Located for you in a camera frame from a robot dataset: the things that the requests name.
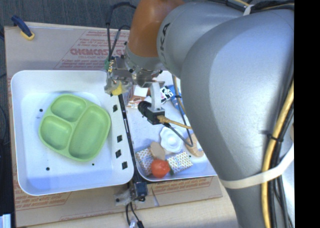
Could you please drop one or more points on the blue packet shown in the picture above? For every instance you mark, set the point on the blue packet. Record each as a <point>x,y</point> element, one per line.
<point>178,101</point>

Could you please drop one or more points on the orange and white carton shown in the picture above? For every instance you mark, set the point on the orange and white carton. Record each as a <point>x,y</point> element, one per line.
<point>136,100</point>

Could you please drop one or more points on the green divided plate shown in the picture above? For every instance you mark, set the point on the green divided plate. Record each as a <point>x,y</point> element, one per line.
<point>87,131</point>

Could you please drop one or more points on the brown cardboard board red print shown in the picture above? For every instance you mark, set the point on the brown cardboard board red print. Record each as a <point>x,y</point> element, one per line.
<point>50,46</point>

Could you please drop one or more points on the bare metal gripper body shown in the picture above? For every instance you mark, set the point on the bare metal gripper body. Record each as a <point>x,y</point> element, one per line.
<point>121,70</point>

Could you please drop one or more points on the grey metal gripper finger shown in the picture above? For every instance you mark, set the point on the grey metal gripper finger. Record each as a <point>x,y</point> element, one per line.
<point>126,86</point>
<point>109,87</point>

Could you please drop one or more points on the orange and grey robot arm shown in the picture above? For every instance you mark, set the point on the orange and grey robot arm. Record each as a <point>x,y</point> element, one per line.
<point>225,71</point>

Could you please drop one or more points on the white plastic tray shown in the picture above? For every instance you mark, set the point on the white plastic tray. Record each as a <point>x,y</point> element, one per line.
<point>145,131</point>
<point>30,146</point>

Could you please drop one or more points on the black cylinder on white bracket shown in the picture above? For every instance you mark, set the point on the black cylinder on white bracket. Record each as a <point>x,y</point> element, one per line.
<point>150,114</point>

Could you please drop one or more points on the beige biscuit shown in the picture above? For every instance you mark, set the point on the beige biscuit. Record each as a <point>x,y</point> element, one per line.
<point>158,150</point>

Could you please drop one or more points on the yellow toy food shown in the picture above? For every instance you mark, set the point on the yellow toy food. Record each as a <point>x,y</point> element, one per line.
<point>117,90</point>

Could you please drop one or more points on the thin black and white rod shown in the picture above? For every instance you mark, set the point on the thin black and white rod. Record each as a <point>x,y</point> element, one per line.
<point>128,134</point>

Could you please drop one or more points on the red tomato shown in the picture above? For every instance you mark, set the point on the red tomato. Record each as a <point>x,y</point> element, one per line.
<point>160,169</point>

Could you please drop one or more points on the black and white packet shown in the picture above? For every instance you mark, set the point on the black and white packet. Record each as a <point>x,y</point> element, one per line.
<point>167,93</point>

